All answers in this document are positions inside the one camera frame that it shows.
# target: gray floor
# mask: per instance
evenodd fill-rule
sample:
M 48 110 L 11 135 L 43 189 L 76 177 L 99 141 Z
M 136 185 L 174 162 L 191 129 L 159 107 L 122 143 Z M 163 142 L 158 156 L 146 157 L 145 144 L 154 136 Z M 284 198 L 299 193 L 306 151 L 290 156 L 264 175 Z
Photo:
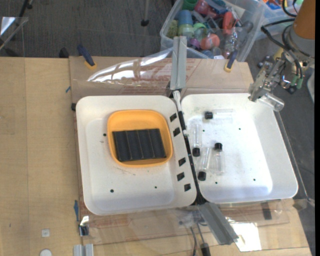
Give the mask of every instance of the gray floor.
M 0 17 L 18 16 L 22 2 L 0 0 Z M 57 58 L 63 47 L 70 55 L 78 55 L 80 43 L 93 56 L 139 57 L 156 53 L 160 49 L 160 29 L 171 7 L 171 0 L 150 1 L 150 24 L 143 36 L 140 22 L 145 11 L 144 0 L 35 0 L 33 9 L 25 13 L 29 18 L 24 27 L 25 56 Z M 254 43 L 246 60 L 253 77 L 259 71 L 257 63 L 276 50 L 267 39 Z M 299 170 L 299 191 L 295 198 L 305 199 L 307 194 L 315 199 L 315 105 L 306 82 L 293 95 L 280 88 L 275 93 L 285 101 L 280 115 Z M 315 208 L 307 204 L 299 215 L 315 255 Z

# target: blue cup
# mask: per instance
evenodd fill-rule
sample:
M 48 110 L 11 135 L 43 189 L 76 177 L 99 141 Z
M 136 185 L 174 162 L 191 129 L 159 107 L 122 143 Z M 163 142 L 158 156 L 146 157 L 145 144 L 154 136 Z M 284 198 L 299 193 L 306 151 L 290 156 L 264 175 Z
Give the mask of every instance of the blue cup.
M 189 10 L 181 10 L 178 14 L 178 26 L 183 24 L 193 25 L 191 12 Z

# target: wooden table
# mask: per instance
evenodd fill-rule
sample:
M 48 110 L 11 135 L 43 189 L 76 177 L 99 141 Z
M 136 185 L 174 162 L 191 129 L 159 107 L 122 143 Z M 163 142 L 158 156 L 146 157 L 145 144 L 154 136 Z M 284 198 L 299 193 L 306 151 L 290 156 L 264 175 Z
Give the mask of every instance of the wooden table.
M 107 60 L 113 65 L 122 58 Z M 239 68 L 249 86 L 248 65 L 239 63 Z M 70 85 L 68 59 L 0 58 L 1 256 L 36 256 L 43 249 L 71 256 L 73 246 L 83 243 L 74 211 L 79 184 Z M 290 222 L 259 230 L 270 250 L 241 254 L 233 243 L 212 246 L 212 255 L 311 255 L 298 212 L 292 201 L 285 203 Z M 47 229 L 49 236 L 42 233 Z M 278 237 L 281 229 L 290 230 L 290 235 Z M 94 252 L 189 256 L 192 246 L 183 251 L 190 241 L 186 237 L 96 245 Z M 280 240 L 286 240 L 283 249 L 277 249 Z

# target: white circle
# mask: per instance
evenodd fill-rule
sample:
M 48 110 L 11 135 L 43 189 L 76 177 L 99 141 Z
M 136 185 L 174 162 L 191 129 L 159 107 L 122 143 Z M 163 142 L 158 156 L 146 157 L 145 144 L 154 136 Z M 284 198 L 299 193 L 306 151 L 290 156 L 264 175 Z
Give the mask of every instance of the white circle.
M 52 256 L 52 253 L 49 249 L 44 249 L 40 252 L 39 256 Z

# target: green connector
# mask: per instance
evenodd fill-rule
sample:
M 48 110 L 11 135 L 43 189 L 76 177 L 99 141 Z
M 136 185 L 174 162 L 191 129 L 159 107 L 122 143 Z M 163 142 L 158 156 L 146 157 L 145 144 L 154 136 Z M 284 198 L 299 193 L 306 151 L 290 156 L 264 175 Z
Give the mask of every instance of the green connector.
M 298 82 L 296 83 L 296 88 L 297 88 L 297 89 L 300 89 L 300 88 L 301 88 L 303 81 L 304 81 L 303 78 L 299 78 Z
M 299 76 L 295 75 L 294 78 L 291 80 L 290 86 L 295 86 L 296 85 L 296 81 L 298 80 Z

